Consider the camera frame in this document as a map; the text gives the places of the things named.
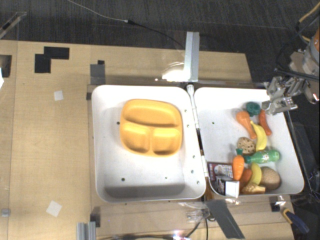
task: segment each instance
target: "wooden surface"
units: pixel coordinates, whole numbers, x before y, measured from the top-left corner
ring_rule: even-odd
[[[70,48],[69,60],[52,60],[51,74],[34,73],[35,54],[43,54],[44,46]],[[14,53],[11,47],[9,42],[0,41],[0,54]],[[9,136],[12,137],[11,170],[1,168],[0,175],[1,182],[2,179],[9,182],[10,176],[11,216],[8,220],[8,239],[75,240],[77,223],[89,221],[94,208],[91,201],[95,202],[91,200],[94,198],[91,191],[94,186],[90,184],[86,101],[90,64],[104,60],[109,76],[158,78],[169,64],[184,61],[183,52],[40,42],[19,42],[17,49],[16,86],[13,84],[9,88],[10,78],[6,79],[7,86],[4,86],[6,93],[12,95],[13,90],[15,95],[14,114],[0,116],[0,126],[6,124],[10,127],[10,120],[11,125],[13,120],[13,136]],[[244,82],[251,80],[244,54],[201,52],[199,58],[200,78]],[[63,91],[64,99],[55,101],[55,91]],[[3,109],[5,101],[1,96],[0,101]],[[0,132],[0,140],[6,138]],[[57,217],[46,212],[51,201],[62,205]],[[151,225],[149,229],[157,229],[153,231],[170,229],[166,229],[168,222],[172,227],[171,214],[163,211],[163,204],[153,204],[153,212],[150,212],[150,204],[133,205],[131,214],[126,214],[128,210],[123,209],[125,204],[102,202],[101,205],[104,205],[102,210],[105,209],[118,225],[118,234],[126,231],[134,233],[143,228],[142,225]],[[286,202],[286,206],[292,208],[289,202]],[[291,227],[280,213],[271,213],[268,206],[252,209],[246,211],[248,206],[245,205],[233,211],[248,239],[293,239]],[[184,210],[177,208],[177,211],[181,215],[181,224],[177,226],[186,225]],[[210,226],[211,236],[224,239],[216,222]],[[192,227],[192,224],[187,224],[184,229]],[[271,233],[273,228],[277,229],[277,233]],[[97,231],[100,236],[104,233],[101,228]],[[1,234],[0,237],[6,239],[6,235]],[[205,231],[199,229],[192,239],[203,239],[204,234]]]

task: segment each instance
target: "yellow banana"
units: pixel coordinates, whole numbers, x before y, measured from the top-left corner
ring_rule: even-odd
[[[250,121],[250,124],[253,126],[253,129],[256,133],[256,145],[255,151],[265,150],[267,146],[267,135],[265,130],[262,126],[255,124],[254,122]]]
[[[248,182],[248,185],[251,183],[259,185],[262,179],[262,170],[256,162],[253,162],[251,164],[251,171],[252,171],[252,176]]]

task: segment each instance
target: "toy food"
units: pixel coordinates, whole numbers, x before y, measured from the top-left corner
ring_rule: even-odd
[[[250,121],[250,124],[253,126],[257,136],[255,151],[264,150],[267,146],[267,135],[265,130],[262,128],[262,126],[255,124],[252,121]]]
[[[265,134],[267,136],[270,136],[272,134],[272,131],[270,130],[268,124],[267,124],[267,120],[266,120],[266,112],[261,109],[260,114],[259,114],[259,124],[262,126],[262,128],[265,131]]]
[[[256,144],[247,137],[239,138],[236,147],[242,149],[244,155],[252,155],[256,151]]]
[[[265,186],[267,190],[275,190],[280,186],[280,176],[275,170],[269,167],[261,167],[261,172],[260,184]]]
[[[247,111],[240,111],[235,116],[239,124],[241,124],[249,133],[251,139],[256,139],[257,135],[250,124],[250,116]]]
[[[232,161],[232,173],[233,173],[233,179],[235,181],[239,181],[241,179],[242,173],[245,168],[245,159],[241,155],[242,154],[241,148],[237,148],[236,153],[237,155],[235,156],[235,158],[233,158],[233,161]]]
[[[266,188],[254,183],[249,183],[241,190],[241,192],[245,195],[264,194],[266,192]]]
[[[260,114],[260,106],[259,104],[255,103],[255,102],[248,102],[246,104],[246,111],[248,111],[250,117],[253,117],[253,116],[257,116]]]
[[[240,189],[242,189],[250,181],[253,172],[251,169],[244,169],[240,179]]]
[[[277,150],[261,150],[255,152],[253,155],[244,155],[244,161],[246,164],[255,162],[257,164],[264,164],[267,162],[276,162],[280,158],[280,153]]]
[[[251,176],[248,184],[254,183],[256,185],[259,185],[261,182],[261,177],[262,177],[262,171],[261,171],[260,166],[257,163],[253,162],[251,164],[251,170],[252,170],[252,176]]]

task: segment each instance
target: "orange carrot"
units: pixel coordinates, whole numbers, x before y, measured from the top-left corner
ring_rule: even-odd
[[[250,123],[250,115],[247,111],[240,111],[236,113],[236,120],[238,121],[239,124],[241,124],[248,132],[250,135],[251,139],[256,139],[257,134],[255,131],[252,129],[251,123]]]
[[[242,155],[238,154],[232,161],[233,179],[239,181],[245,168],[245,159]]]
[[[241,179],[240,179],[240,190],[247,185],[247,183],[250,181],[252,176],[252,170],[251,169],[244,169]]]
[[[270,130],[268,124],[267,124],[267,120],[266,120],[266,112],[261,109],[260,114],[259,114],[259,123],[262,126],[262,128],[265,131],[265,134],[267,136],[270,136],[272,134],[272,131]]]

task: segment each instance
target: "green bottle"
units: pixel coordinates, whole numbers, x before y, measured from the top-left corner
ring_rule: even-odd
[[[250,164],[253,162],[257,164],[264,164],[267,162],[278,161],[280,158],[280,153],[274,149],[261,150],[261,151],[255,152],[253,155],[244,155],[243,158],[246,164]]]

